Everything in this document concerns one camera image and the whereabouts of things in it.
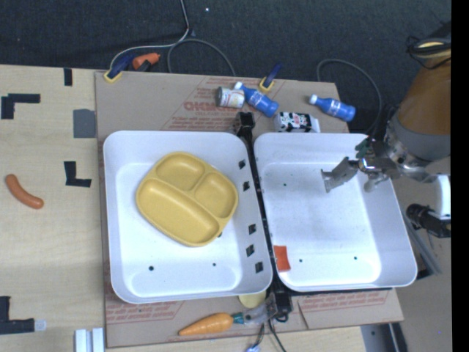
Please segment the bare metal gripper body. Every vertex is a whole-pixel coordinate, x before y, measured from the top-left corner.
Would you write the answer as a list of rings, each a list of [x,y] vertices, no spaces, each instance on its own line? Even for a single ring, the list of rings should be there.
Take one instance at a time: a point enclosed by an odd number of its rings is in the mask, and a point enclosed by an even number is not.
[[[358,168],[373,179],[387,180],[405,176],[419,183],[437,180],[436,174],[426,170],[429,161],[414,156],[399,141],[389,144],[364,139],[357,145],[357,159]]]

